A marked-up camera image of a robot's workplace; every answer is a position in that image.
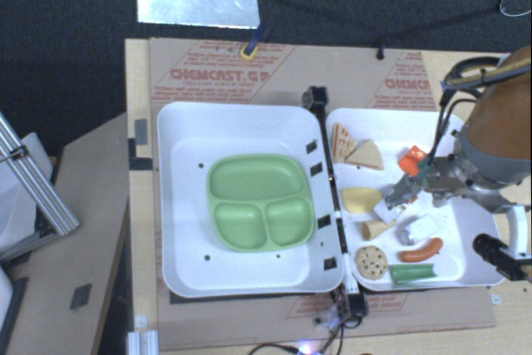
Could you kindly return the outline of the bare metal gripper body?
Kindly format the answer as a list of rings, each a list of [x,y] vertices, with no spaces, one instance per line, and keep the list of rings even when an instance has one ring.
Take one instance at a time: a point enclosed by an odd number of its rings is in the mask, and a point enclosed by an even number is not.
[[[465,157],[436,157],[420,168],[417,181],[432,195],[435,207],[454,197],[471,200],[491,214],[505,214],[515,207],[500,193],[509,184],[491,179]]]

